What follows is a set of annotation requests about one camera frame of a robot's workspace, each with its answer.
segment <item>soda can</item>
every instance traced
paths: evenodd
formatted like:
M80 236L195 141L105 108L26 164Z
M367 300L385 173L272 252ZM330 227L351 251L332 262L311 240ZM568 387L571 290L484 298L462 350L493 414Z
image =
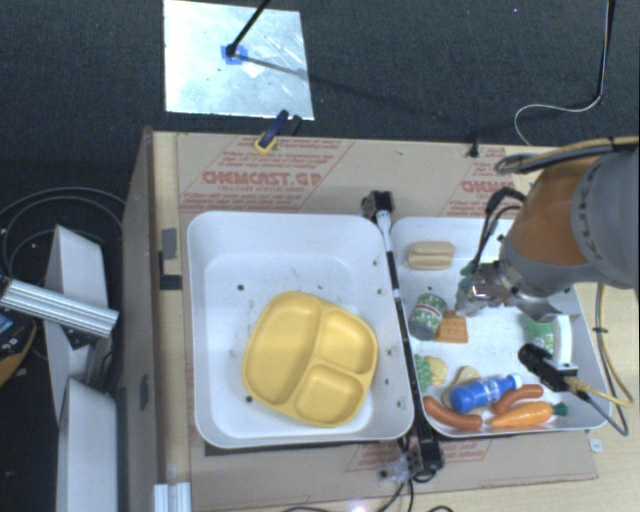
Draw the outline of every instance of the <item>soda can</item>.
M409 318L409 332L419 340L433 340L446 311L447 303L441 297L433 293L420 295Z

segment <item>black carpet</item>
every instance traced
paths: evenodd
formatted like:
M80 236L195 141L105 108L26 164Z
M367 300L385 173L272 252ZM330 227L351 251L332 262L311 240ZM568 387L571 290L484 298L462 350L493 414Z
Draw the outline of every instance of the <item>black carpet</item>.
M224 2L257 6L258 2ZM518 144L529 103L583 106L597 89L604 0L274 0L302 17L316 120L299 135ZM0 6L0 210L51 187L126 197L143 126L259 133L267 121L164 111L160 0L3 0ZM583 114L529 111L536 145L638 133L640 4L616 5L600 105ZM81 205L43 207L11 247L58 220L104 240L118 288L118 235ZM7 217L0 219L6 227ZM16 258L44 272L46 239ZM37 348L44 352L42 340ZM47 366L0 389L0 510L55 504L57 432Z

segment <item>sausage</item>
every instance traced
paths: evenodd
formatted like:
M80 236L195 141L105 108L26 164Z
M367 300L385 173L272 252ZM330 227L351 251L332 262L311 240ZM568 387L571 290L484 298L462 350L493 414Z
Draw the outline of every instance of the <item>sausage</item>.
M441 405L432 396L425 396L422 399L424 410L438 421L451 427L464 430L479 430L482 427L482 418L478 414L458 414Z
M518 389L507 391L502 398L491 406L491 410L500 416L507 412L507 409L518 400L524 398L540 398L544 390L539 384L525 384Z

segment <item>blue plastic bottle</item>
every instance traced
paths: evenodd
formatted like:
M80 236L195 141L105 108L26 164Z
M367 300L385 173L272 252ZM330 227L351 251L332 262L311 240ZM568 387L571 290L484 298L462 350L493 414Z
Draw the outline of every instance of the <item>blue plastic bottle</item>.
M518 389L520 386L522 378L519 375L476 380L466 386L453 388L449 393L449 401L454 411L466 414L476 407L497 402L507 391Z

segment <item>yellow plate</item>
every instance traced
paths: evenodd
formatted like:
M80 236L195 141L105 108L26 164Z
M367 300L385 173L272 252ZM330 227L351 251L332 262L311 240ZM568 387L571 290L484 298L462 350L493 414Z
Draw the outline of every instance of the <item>yellow plate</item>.
M321 427L360 409L378 363L378 341L356 315L301 292L275 296L260 315L242 380L262 404Z

